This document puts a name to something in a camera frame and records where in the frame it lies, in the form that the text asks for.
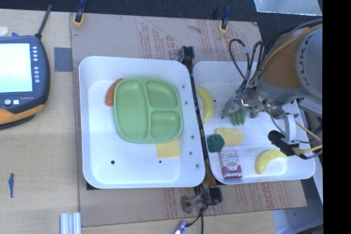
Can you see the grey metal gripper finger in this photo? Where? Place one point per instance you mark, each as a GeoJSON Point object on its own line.
{"type": "Point", "coordinates": [229, 108]}
{"type": "Point", "coordinates": [253, 113]}

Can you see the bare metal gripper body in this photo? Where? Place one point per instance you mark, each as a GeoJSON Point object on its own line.
{"type": "Point", "coordinates": [257, 98]}

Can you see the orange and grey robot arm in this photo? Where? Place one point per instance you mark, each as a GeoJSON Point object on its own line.
{"type": "Point", "coordinates": [285, 68]}

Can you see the green pea pod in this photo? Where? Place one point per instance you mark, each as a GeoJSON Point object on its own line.
{"type": "Point", "coordinates": [238, 117]}

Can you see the white plastic tray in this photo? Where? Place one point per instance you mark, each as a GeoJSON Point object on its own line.
{"type": "Point", "coordinates": [260, 134]}
{"type": "Point", "coordinates": [131, 164]}

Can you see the yellow banana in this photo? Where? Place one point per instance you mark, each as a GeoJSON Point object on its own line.
{"type": "Point", "coordinates": [266, 160]}
{"type": "Point", "coordinates": [208, 104]}

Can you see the yellow lemon wedge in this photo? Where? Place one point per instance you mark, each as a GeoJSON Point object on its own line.
{"type": "Point", "coordinates": [231, 136]}

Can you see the thin black and white rod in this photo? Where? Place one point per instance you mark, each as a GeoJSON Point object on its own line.
{"type": "Point", "coordinates": [201, 128]}

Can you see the dark green broccoli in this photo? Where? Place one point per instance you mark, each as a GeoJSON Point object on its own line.
{"type": "Point", "coordinates": [215, 143]}

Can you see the red and white carton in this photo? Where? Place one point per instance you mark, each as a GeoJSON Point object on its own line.
{"type": "Point", "coordinates": [231, 165]}

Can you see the yellow cheese slice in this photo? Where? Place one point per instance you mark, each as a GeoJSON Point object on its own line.
{"type": "Point", "coordinates": [167, 150]}

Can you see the green divided plate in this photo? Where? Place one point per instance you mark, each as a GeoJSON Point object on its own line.
{"type": "Point", "coordinates": [142, 112]}

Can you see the orange sausage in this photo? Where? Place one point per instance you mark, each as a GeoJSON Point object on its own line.
{"type": "Point", "coordinates": [110, 96]}

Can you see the brown cardboard board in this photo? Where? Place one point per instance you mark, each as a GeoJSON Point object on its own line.
{"type": "Point", "coordinates": [126, 35]}

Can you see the black cylinder on white bracket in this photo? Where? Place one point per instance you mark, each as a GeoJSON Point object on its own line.
{"type": "Point", "coordinates": [282, 142]}

